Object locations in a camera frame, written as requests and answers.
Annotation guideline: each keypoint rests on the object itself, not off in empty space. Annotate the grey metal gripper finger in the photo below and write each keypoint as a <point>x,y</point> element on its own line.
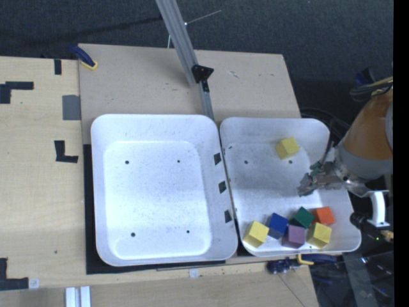
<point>308,178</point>
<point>305,190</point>

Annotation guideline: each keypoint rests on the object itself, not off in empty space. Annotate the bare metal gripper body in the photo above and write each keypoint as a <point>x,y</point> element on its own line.
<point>329,180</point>

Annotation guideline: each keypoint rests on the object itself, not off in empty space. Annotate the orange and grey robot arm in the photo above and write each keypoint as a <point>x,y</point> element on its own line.
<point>367,139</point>

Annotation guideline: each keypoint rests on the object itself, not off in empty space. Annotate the green cube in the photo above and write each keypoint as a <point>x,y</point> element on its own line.
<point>303,217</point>

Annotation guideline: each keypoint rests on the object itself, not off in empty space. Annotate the orange cube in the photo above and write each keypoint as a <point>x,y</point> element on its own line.
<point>324,215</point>

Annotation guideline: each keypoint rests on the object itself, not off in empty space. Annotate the yellow cube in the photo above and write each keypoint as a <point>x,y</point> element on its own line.
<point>319,234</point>
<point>287,147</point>
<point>256,233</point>

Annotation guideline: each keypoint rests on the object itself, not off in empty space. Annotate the white plastic tray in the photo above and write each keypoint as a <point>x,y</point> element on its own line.
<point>268,184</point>
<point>153,197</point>

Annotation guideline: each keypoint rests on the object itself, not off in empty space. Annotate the blue cube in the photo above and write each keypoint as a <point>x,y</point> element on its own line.
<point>278,224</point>

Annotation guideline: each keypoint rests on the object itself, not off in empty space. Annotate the purple cube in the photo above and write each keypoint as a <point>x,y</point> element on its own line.
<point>295,235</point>

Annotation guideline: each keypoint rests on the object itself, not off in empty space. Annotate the pale wood board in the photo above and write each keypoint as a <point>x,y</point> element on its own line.
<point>143,82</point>

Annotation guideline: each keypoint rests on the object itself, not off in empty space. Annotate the black cylinder on white bracket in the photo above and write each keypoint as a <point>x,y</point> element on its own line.
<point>379,208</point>

